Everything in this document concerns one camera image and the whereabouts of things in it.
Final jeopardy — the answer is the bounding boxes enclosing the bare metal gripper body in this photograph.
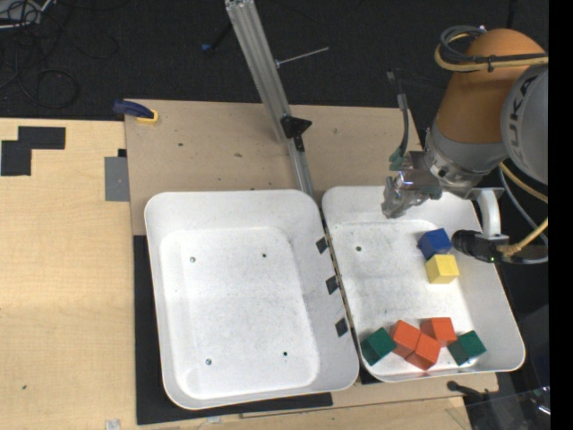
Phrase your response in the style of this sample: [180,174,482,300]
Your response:
[388,150,485,202]

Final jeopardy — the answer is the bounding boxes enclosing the orange cube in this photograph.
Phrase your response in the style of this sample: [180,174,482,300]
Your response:
[419,316,458,348]
[388,319,422,358]
[405,332,442,371]

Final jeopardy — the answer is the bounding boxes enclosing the white plastic tray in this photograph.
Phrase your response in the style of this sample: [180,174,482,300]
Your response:
[143,189,361,410]
[321,185,526,383]

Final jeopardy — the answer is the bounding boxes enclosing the black cylinder on white bracket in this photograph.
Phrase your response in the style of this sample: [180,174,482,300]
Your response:
[450,187,511,264]

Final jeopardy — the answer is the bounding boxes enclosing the yellow cube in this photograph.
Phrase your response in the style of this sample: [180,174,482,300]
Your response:
[423,254,461,285]

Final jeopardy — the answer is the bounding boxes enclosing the pale wood board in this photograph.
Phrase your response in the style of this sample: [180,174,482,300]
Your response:
[124,99,501,420]

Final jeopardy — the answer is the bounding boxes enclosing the blue cube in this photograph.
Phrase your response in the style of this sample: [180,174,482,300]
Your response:
[416,228,453,261]

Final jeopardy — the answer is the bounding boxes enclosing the green cube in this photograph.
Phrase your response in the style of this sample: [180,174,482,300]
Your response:
[360,327,398,366]
[447,330,487,367]

